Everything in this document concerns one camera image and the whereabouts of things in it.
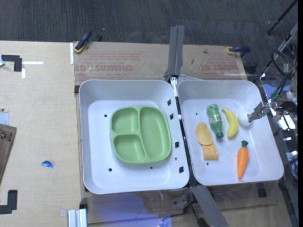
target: cable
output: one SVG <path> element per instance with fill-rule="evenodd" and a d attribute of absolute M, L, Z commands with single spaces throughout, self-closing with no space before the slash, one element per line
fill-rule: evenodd
<path fill-rule="evenodd" d="M 288 122 L 287 122 L 287 120 L 286 120 L 286 118 L 285 118 L 285 115 L 283 115 L 283 119 L 284 119 L 284 122 L 285 122 L 286 125 L 287 125 L 287 128 L 288 128 L 289 130 L 291 130 L 291 128 L 289 127 L 289 124 L 288 124 Z"/>
<path fill-rule="evenodd" d="M 172 218 L 172 217 L 175 217 L 175 216 L 180 216 L 180 215 L 186 214 L 186 213 L 187 213 L 187 210 L 188 210 L 188 207 L 189 207 L 189 206 L 186 206 L 186 207 L 183 209 L 183 213 L 181 213 L 181 214 L 174 214 L 174 215 L 170 215 L 170 216 L 167 216 L 167 217 L 163 217 L 162 220 L 161 220 L 161 222 L 167 220 L 168 218 Z"/>
<path fill-rule="evenodd" d="M 278 67 L 278 65 L 275 62 L 274 54 L 271 54 L 271 61 L 274 64 L 274 66 L 277 68 L 277 70 L 284 76 L 285 75 L 284 72 L 281 71 L 281 69 Z"/>
<path fill-rule="evenodd" d="M 285 86 L 285 83 L 286 83 L 286 80 L 287 80 L 287 73 L 285 73 L 285 78 L 283 80 L 283 83 L 281 84 L 281 87 L 280 87 L 279 91 L 278 91 L 278 95 L 280 95 L 282 93 L 282 91 L 284 89 L 284 86 Z"/>
<path fill-rule="evenodd" d="M 194 209 L 193 204 L 190 204 L 190 205 L 191 205 L 191 208 L 192 208 L 193 213 L 194 213 L 194 215 L 195 215 L 195 218 L 196 218 L 197 220 L 199 220 L 199 218 L 198 218 L 198 216 L 197 216 L 197 214 L 196 214 L 196 212 L 195 212 L 195 209 Z"/>
<path fill-rule="evenodd" d="M 287 64 L 286 55 L 283 52 L 280 52 L 279 50 L 274 50 L 279 56 L 281 56 L 284 59 L 285 64 Z"/>
<path fill-rule="evenodd" d="M 273 26 L 266 31 L 268 35 L 274 30 L 274 28 L 280 23 L 280 21 L 285 17 L 285 15 L 289 12 L 290 9 L 297 3 L 298 0 L 294 0 L 292 4 L 285 10 L 285 12 L 278 18 L 278 20 L 273 24 Z"/>

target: gray carpet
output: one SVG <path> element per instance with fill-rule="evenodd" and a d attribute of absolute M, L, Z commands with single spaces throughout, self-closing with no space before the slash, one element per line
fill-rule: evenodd
<path fill-rule="evenodd" d="M 0 40 L 71 42 L 88 31 L 106 42 L 169 43 L 171 26 L 185 25 L 184 44 L 247 45 L 244 62 L 259 70 L 298 20 L 294 0 L 0 0 Z"/>

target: toy carrot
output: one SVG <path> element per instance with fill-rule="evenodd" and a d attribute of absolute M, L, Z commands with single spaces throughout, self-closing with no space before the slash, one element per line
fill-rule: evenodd
<path fill-rule="evenodd" d="M 238 157 L 237 157 L 237 169 L 238 169 L 238 178 L 240 179 L 243 175 L 246 163 L 247 163 L 247 159 L 248 159 L 248 155 L 249 155 L 249 151 L 246 148 L 246 146 L 248 145 L 248 142 L 243 140 L 241 141 L 242 143 L 242 147 L 238 150 Z"/>

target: blue object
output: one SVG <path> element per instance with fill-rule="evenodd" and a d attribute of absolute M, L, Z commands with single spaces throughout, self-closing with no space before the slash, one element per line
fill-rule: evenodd
<path fill-rule="evenodd" d="M 236 46 L 236 47 L 233 47 L 233 48 L 229 48 L 228 51 L 230 52 L 240 52 L 240 53 L 248 53 L 251 51 L 251 48 L 248 47 L 248 46 Z"/>
<path fill-rule="evenodd" d="M 44 161 L 41 163 L 42 166 L 53 167 L 53 164 L 50 161 Z"/>
<path fill-rule="evenodd" d="M 284 48 L 283 53 L 290 58 L 293 61 L 297 61 L 297 57 L 295 54 L 293 54 L 290 49 L 288 49 L 287 47 Z"/>
<path fill-rule="evenodd" d="M 84 45 L 85 42 L 87 42 L 89 40 L 89 38 L 91 37 L 92 32 L 89 30 L 83 37 L 82 39 L 79 41 L 79 43 L 76 46 L 76 50 L 81 49 L 81 47 Z"/>

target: blue clamp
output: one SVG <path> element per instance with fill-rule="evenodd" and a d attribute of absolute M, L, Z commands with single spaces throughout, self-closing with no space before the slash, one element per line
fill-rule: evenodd
<path fill-rule="evenodd" d="M 78 44 L 73 48 L 74 52 L 79 54 L 83 51 L 85 47 L 85 43 L 89 40 L 91 37 L 92 32 L 89 30 L 83 37 L 82 39 L 78 42 Z"/>
<path fill-rule="evenodd" d="M 41 163 L 42 166 L 53 167 L 53 164 L 50 161 L 44 161 Z"/>
<path fill-rule="evenodd" d="M 287 47 L 285 47 L 283 49 L 283 53 L 284 53 L 284 55 L 286 55 L 288 58 L 290 58 L 291 60 L 293 60 L 295 62 L 298 60 L 297 56 Z"/>
<path fill-rule="evenodd" d="M 248 47 L 248 46 L 236 46 L 236 47 L 231 47 L 231 46 L 228 46 L 226 47 L 226 52 L 228 54 L 235 54 L 237 52 L 240 52 L 241 53 L 241 58 L 246 54 L 246 53 L 249 53 L 251 51 L 251 48 Z"/>

